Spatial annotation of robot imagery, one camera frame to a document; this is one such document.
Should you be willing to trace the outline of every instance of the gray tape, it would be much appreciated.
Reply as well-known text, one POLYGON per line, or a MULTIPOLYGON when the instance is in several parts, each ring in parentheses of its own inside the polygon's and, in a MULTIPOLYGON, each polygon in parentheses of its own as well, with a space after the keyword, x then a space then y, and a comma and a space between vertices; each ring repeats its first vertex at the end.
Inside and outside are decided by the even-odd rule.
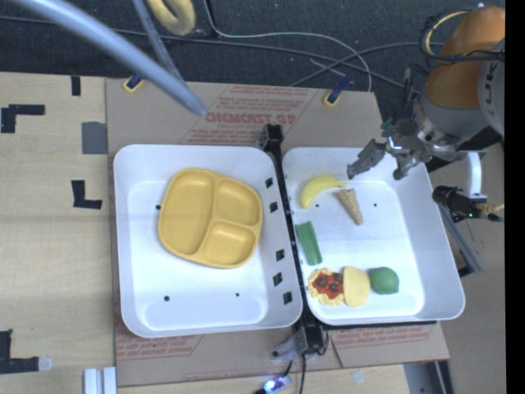
POLYGON ((107 154, 107 128, 96 121, 82 123, 82 154, 107 154))

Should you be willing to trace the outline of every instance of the cardboard sheet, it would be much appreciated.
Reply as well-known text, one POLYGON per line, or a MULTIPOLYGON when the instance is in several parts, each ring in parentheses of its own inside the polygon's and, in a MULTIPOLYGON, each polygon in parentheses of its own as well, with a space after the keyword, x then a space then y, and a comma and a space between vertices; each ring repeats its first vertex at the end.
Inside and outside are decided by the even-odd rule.
MULTIPOLYGON (((155 86, 145 83, 136 94, 106 80, 110 213, 112 224, 115 349, 120 387, 280 373, 286 364, 272 363, 272 347, 292 334, 291 328, 144 339, 122 322, 118 284, 112 162, 128 144, 256 145, 263 126, 281 124, 282 151, 299 147, 363 147, 381 137, 381 115, 375 96, 343 92, 335 109, 322 106, 329 89, 192 83, 190 88, 209 107, 196 117, 155 86)), ((443 360, 449 354, 439 323, 353 328, 330 332, 324 356, 309 359, 309 370, 340 369, 413 361, 443 360)), ((299 371, 300 361, 292 372, 299 371)))

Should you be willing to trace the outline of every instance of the yellow cable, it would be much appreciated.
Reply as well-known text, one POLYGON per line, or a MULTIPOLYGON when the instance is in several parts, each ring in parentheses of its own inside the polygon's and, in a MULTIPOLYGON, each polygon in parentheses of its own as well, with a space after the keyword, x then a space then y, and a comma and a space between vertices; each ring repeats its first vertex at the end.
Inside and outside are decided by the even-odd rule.
POLYGON ((186 35, 195 27, 195 10, 191 0, 146 0, 146 2, 158 21, 173 34, 186 35))

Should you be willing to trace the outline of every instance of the yellow plate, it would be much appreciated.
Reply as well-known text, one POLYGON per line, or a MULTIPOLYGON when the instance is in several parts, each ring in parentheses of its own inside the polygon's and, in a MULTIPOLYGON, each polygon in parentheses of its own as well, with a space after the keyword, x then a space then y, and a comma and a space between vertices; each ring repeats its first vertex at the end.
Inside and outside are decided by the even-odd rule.
POLYGON ((170 253, 212 267, 246 263, 257 248, 263 204, 252 187, 206 169, 173 176, 161 204, 157 233, 170 253))

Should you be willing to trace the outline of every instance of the white bracket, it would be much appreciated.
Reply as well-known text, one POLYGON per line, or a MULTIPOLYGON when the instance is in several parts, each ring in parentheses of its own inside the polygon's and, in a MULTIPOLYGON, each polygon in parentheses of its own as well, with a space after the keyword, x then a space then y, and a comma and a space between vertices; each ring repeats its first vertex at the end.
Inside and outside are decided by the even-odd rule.
POLYGON ((115 367, 84 369, 82 375, 83 394, 116 394, 115 367))
POLYGON ((484 153, 464 152, 461 159, 465 164, 465 187, 463 191, 468 195, 482 194, 482 156, 484 153))

